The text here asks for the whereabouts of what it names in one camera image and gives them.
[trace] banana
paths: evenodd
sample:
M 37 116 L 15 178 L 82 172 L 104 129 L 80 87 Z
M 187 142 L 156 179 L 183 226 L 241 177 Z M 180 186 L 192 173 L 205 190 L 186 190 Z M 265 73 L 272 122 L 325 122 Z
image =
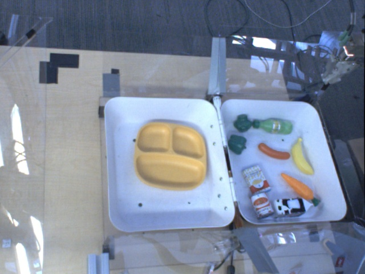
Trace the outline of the banana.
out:
M 293 145 L 291 149 L 291 154 L 293 156 L 294 163 L 297 165 L 300 171 L 304 172 L 307 175 L 312 175 L 314 174 L 314 171 L 310 164 L 307 162 L 307 160 L 304 158 L 302 151 L 302 141 L 302 138 L 298 138 L 298 141 L 295 145 Z

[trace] carrot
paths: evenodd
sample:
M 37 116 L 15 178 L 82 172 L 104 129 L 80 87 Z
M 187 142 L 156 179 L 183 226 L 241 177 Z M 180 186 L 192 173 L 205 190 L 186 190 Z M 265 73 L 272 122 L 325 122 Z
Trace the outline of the carrot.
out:
M 293 188 L 293 190 L 303 199 L 308 201 L 312 201 L 313 205 L 317 206 L 319 204 L 319 200 L 314 197 L 313 191 L 310 187 L 303 184 L 297 179 L 292 178 L 291 176 L 282 173 L 281 176 L 286 182 Z

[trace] green bottle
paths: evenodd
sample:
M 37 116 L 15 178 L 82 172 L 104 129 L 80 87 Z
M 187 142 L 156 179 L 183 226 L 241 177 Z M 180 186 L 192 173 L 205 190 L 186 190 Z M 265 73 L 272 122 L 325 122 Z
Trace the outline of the green bottle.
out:
M 293 125 L 290 121 L 280 119 L 254 120 L 252 127 L 256 129 L 261 128 L 272 134 L 290 134 L 293 130 Z

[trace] sausage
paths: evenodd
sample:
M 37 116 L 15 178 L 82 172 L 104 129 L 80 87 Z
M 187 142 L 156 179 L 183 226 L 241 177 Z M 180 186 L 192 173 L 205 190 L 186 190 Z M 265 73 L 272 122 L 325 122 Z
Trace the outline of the sausage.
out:
M 264 154 L 266 154 L 272 158 L 276 158 L 276 159 L 289 159 L 290 158 L 289 152 L 282 152 L 282 151 L 274 150 L 263 143 L 260 143 L 258 145 L 258 149 L 260 149 Z

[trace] bottle cap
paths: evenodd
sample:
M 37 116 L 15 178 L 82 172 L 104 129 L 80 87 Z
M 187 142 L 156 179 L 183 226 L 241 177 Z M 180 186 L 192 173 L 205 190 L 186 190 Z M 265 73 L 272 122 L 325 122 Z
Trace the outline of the bottle cap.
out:
M 254 120 L 252 123 L 252 127 L 258 129 L 260 127 L 260 121 L 259 120 Z

